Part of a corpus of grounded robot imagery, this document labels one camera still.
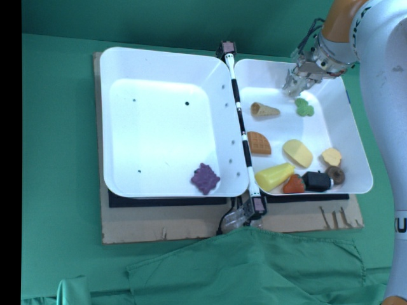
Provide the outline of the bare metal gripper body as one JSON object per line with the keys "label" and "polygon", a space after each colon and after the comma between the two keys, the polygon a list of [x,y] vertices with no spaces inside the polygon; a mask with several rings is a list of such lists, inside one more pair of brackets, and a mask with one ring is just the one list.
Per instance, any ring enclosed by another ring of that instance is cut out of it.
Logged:
{"label": "bare metal gripper body", "polygon": [[320,42],[315,42],[308,50],[295,49],[294,63],[295,75],[317,83],[340,77],[348,69],[347,63],[337,60]]}

